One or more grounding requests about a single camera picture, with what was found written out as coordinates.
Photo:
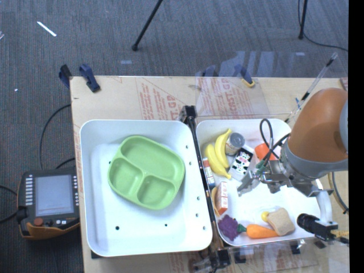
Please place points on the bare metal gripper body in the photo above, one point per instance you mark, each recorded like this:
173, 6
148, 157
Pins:
280, 173

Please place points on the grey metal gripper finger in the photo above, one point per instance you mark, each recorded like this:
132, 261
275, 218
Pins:
275, 188
247, 182

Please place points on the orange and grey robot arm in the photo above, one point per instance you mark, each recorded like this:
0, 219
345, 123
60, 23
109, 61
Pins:
315, 129

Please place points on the black and white cow carton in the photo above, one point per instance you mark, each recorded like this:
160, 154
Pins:
241, 163

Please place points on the white plastic tray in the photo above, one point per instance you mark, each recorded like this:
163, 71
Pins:
136, 232
253, 203

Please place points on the orange cup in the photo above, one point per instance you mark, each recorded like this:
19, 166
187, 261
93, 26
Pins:
261, 151

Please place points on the orange and white carton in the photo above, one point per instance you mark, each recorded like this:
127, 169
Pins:
222, 198

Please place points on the small yellow ball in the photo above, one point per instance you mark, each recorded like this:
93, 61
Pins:
264, 216

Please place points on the tan bread slice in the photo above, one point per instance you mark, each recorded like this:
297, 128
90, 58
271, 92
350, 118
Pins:
281, 222

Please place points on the yellow banana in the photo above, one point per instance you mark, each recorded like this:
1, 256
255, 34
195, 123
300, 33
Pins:
221, 149
214, 162

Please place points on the yellow curved slice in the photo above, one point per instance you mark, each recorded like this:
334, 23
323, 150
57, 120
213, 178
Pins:
213, 200

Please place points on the small silver can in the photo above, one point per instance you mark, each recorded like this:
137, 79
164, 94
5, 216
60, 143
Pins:
234, 144

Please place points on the orange carrot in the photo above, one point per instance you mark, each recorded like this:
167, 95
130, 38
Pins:
260, 231

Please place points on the purple grapes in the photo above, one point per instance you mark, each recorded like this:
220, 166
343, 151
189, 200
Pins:
228, 227

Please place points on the green divided plate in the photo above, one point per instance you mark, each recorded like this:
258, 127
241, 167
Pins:
146, 171

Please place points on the brown cardboard board red print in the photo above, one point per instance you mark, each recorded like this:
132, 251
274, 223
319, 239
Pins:
128, 101

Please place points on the black stand leg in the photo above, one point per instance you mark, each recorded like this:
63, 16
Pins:
149, 20
303, 13

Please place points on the black cylinder on white bracket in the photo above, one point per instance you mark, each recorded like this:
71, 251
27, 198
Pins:
315, 225

